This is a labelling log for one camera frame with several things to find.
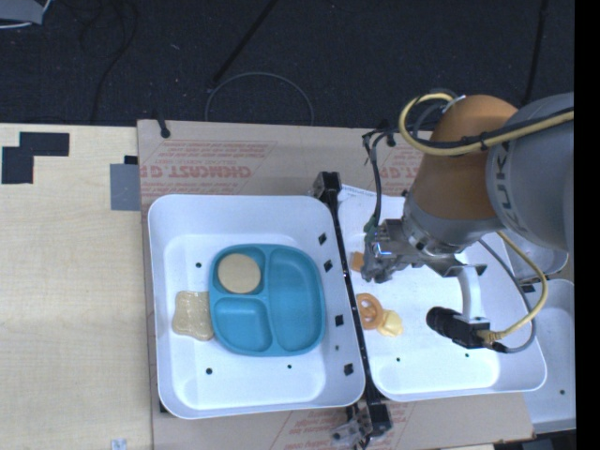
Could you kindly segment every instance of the pretzel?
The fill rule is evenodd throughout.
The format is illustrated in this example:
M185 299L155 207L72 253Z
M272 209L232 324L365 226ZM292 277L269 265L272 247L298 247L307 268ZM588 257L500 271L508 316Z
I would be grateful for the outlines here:
M379 300L370 293L356 295L360 322L365 330L373 330L383 322L383 307Z

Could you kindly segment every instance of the blue divided plate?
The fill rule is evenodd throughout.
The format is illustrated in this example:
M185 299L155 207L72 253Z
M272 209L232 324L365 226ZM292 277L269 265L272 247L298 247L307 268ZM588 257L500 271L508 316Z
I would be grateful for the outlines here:
M232 293L219 282L218 265L233 253L253 259L261 269L259 285ZM323 285L314 261L283 245L238 245L221 250L209 278L210 313L217 339L229 350L247 355L306 353L323 339Z

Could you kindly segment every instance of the round cracker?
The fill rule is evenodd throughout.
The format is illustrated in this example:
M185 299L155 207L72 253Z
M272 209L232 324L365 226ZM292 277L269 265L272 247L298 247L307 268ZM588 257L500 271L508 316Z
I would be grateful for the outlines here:
M250 293L261 283L261 268L248 255L232 253L219 262L217 276L225 290Z

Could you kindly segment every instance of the black pole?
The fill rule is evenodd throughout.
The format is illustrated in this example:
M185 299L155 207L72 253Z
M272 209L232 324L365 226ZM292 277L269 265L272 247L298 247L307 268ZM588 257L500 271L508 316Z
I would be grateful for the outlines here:
M221 66L221 68L218 70L218 72L215 73L215 75L213 75L213 78L208 83L208 91L209 92L217 86L217 83L221 79L223 74L227 71L227 69L231 66L233 61L237 58L237 55L239 55L240 52L242 50L244 50L244 47L248 44L248 42L250 41L252 36L256 33L256 31L259 29L259 27L263 24L264 19L266 19L266 17L269 15L269 13L271 13L271 10L275 7L275 5L277 4L278 1L279 0L270 0L269 1L269 3L266 5L264 10L262 11L261 15L259 15L259 18L249 28L249 30L246 32L246 34L244 35L242 40L238 43L237 47L235 47L235 49L233 50L233 52L229 56L229 58Z
M532 67L529 73L529 81L527 82L527 90L521 101L521 105L529 103L532 97L533 84L535 82L535 74L537 73L537 63L539 61L540 49L542 48L542 39L544 38L544 28L546 26L546 16L548 15L549 0L542 0L540 12L537 21L537 36L535 37L535 47L533 48Z

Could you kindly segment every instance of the yellow cable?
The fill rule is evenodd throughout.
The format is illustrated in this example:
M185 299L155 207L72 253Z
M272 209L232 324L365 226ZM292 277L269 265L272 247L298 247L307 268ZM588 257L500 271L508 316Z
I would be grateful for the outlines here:
M481 150L481 147L483 144L485 146L490 147L490 146L497 145L502 142L507 142L509 140L514 140L514 139L523 137L525 135L529 135L536 131L554 127L556 125L562 124L564 122L568 122L575 118L574 111L565 112L560 115L553 116L551 118L543 120L541 122L537 122L532 125L528 125L526 127L521 127L516 130L513 130L511 132L507 132L503 135L498 135L496 137L490 137L488 139L482 139L481 142L469 143L469 144L461 145L461 146L455 147L455 148L436 148L436 147L431 147L431 146L425 145L425 144L420 143L417 140L415 140L413 138L413 136L409 133L409 131L406 129L406 125L405 125L406 115L411 110L411 108L417 103L417 101L420 103L422 101L427 101L427 100L432 100L432 99L441 99L441 100L451 101L454 98L452 96L450 96L449 94L445 94L445 93L427 94L422 97L416 97L413 100L411 100L404 107L404 109L402 109L402 112L400 113L400 117L398 119L397 126L398 126L398 130L399 130L400 134L402 135L402 137L404 138L404 140L406 140L406 142L408 144L410 144L412 147L416 148L417 150L420 150L421 152L423 152L425 154L439 156L439 157L455 157L458 155L468 154L468 153L471 153L471 152L474 152L477 150Z
M506 245L513 249L517 253L517 255L520 258L522 258L525 261L525 263L533 269L537 276L539 276L542 283L542 295L540 296L538 302L535 304L535 307L533 307L532 310L525 317L509 326L506 330L502 330L501 332L496 332L493 330L478 331L477 335L481 337L486 343L493 343L496 340L502 340L503 338L512 334L513 332L516 332L526 323L529 323L531 320L533 320L535 315L537 315L540 312L540 310L546 303L546 300L548 299L548 281L546 279L546 276L544 275L544 272L542 272L542 270L540 270L540 268L532 262L532 260L523 252L523 250L517 247L517 245L515 245L515 243L510 238L508 238L508 236L506 236L504 232L498 232L498 235L506 243Z

